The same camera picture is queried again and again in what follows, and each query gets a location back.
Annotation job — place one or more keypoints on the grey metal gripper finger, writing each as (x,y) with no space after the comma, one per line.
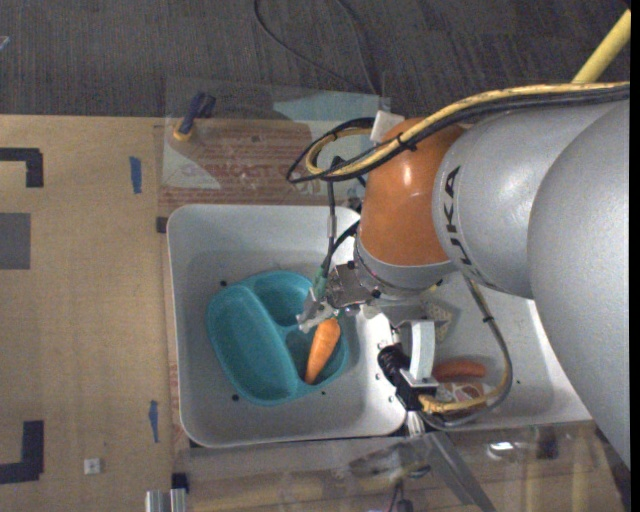
(309,315)
(332,312)

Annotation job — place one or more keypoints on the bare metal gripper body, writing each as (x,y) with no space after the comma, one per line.
(350,286)

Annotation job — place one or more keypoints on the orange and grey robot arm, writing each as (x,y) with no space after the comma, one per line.
(500,210)

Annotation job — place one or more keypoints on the orange carrot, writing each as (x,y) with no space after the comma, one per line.
(322,347)

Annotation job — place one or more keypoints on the blue divided plate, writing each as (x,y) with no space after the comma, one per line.
(245,340)

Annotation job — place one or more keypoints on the beige dotted biscuit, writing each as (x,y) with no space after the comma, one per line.
(442,320)

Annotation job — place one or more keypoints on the white plastic tray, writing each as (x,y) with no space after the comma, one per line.
(250,235)

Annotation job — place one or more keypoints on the brown sausage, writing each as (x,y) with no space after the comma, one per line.
(457,370)

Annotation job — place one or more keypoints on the pizza slice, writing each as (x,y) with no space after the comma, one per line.
(462,392)

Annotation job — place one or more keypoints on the brown cardboard board red print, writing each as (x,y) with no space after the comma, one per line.
(240,160)

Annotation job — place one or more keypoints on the small white square block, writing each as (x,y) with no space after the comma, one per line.
(92,465)

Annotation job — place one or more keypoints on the black cylinder on white bracket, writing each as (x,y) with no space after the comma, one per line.
(421,350)

